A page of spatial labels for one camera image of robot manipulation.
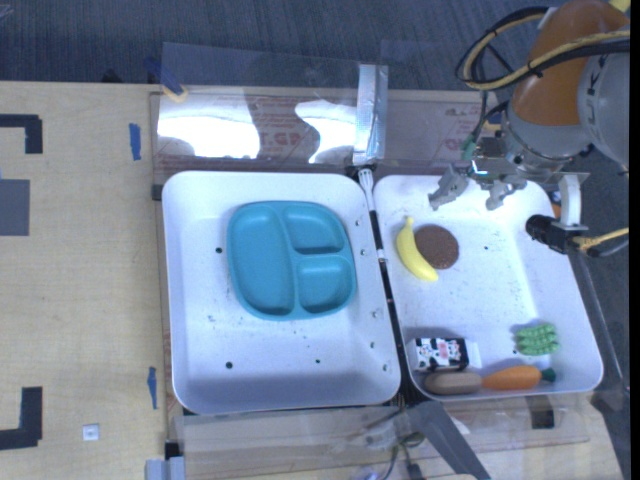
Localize cow print milk carton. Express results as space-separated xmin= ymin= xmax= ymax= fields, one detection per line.
xmin=408 ymin=337 xmax=483 ymax=372

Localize yellow banana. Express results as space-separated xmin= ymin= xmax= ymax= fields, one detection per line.
xmin=395 ymin=215 xmax=440 ymax=283

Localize tan bread roll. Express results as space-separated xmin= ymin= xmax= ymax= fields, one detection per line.
xmin=424 ymin=370 xmax=483 ymax=396

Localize green pea pods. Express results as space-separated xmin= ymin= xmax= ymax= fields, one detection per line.
xmin=514 ymin=322 xmax=560 ymax=357

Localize blue divided plate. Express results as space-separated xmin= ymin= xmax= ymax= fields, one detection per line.
xmin=226 ymin=200 xmax=358 ymax=322

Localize white plastic tray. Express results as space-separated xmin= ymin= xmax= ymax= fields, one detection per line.
xmin=161 ymin=170 xmax=402 ymax=415
xmin=372 ymin=174 xmax=605 ymax=402

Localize black cylinder on white bracket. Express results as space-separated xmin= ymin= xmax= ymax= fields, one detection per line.
xmin=524 ymin=172 xmax=590 ymax=255

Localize orange carrot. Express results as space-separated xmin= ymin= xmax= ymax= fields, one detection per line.
xmin=481 ymin=364 xmax=557 ymax=392

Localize brown round biscuit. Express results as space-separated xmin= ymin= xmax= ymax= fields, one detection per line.
xmin=414 ymin=224 xmax=460 ymax=271

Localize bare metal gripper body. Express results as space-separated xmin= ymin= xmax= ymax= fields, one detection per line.
xmin=469 ymin=136 xmax=556 ymax=191

